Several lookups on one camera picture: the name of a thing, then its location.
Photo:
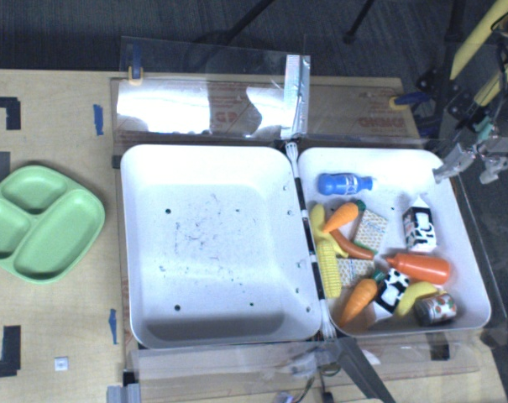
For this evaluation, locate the green divided plate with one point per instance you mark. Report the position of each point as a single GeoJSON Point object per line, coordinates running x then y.
{"type": "Point", "coordinates": [56, 237]}

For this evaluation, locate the blue bottle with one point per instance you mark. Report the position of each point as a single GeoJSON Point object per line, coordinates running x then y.
{"type": "Point", "coordinates": [339, 184]}

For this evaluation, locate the orange carrot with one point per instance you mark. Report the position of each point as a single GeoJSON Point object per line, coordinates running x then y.
{"type": "Point", "coordinates": [344, 216]}
{"type": "Point", "coordinates": [359, 298]}

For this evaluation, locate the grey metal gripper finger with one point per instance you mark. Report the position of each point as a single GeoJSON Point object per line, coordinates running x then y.
{"type": "Point", "coordinates": [455, 162]}
{"type": "Point", "coordinates": [495, 170]}

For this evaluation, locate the yellow corn cob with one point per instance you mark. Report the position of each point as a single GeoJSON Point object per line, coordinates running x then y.
{"type": "Point", "coordinates": [329, 271]}

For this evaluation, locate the small silver can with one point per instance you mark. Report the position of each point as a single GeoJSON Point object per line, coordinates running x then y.
{"type": "Point", "coordinates": [436, 309]}

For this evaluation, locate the white and black carton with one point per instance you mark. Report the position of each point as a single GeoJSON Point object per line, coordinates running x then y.
{"type": "Point", "coordinates": [419, 227]}
{"type": "Point", "coordinates": [391, 292]}

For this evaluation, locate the white plastic tray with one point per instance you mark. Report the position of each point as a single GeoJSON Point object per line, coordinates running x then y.
{"type": "Point", "coordinates": [459, 242]}
{"type": "Point", "coordinates": [211, 242]}

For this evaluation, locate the brown sausage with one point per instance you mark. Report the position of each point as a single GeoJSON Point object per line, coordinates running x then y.
{"type": "Point", "coordinates": [353, 248]}

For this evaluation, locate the tan square biscuit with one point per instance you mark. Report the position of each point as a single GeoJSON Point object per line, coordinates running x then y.
{"type": "Point", "coordinates": [371, 230]}
{"type": "Point", "coordinates": [354, 270]}

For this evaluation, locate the yellow banana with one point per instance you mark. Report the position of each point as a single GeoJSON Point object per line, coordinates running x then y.
{"type": "Point", "coordinates": [317, 223]}
{"type": "Point", "coordinates": [413, 294]}

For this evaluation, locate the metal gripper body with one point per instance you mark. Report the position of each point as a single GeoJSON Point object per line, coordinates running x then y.
{"type": "Point", "coordinates": [497, 146]}

